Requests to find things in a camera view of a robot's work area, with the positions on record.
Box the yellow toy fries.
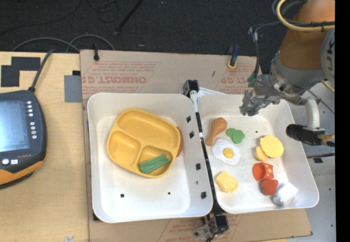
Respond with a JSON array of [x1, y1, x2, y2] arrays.
[[214, 170, 239, 193]]

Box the white plastic bottle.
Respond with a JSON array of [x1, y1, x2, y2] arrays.
[[271, 181, 299, 207]]

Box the green celery stick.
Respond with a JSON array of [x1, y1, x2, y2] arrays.
[[138, 154, 172, 175]]

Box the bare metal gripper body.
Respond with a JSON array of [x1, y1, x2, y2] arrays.
[[253, 74, 305, 104]]

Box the black block with thin wires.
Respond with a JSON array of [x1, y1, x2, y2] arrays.
[[213, 214, 230, 234], [182, 79, 200, 97]]

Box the white and yellow fried egg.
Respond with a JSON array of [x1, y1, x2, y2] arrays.
[[210, 138, 242, 167]]

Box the white plastic tray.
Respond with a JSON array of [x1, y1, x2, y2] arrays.
[[197, 93, 320, 215], [86, 92, 214, 224]]

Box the yellow divided plate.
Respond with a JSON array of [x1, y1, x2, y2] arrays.
[[106, 108, 182, 179]]

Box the black cylinder on white bracket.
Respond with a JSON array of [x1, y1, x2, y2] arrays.
[[285, 98, 326, 146]]

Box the yellow round biscuit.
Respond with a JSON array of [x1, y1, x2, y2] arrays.
[[259, 134, 285, 159]]

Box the orange toy food piece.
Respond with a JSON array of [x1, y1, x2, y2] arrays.
[[254, 146, 270, 162]]

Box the green broccoli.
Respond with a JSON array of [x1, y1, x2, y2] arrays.
[[225, 127, 246, 145]]

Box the brown chicken drumstick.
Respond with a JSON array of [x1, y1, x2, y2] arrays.
[[205, 117, 228, 147]]

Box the brown cardboard board red print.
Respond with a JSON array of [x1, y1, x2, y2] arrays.
[[79, 49, 313, 242]]

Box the red toy food piece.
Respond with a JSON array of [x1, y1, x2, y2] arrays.
[[260, 179, 279, 196]]

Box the thin black and white rod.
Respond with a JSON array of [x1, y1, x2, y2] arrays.
[[190, 90, 223, 219]]

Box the red fries cup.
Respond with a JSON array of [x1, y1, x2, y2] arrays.
[[252, 162, 275, 182]]

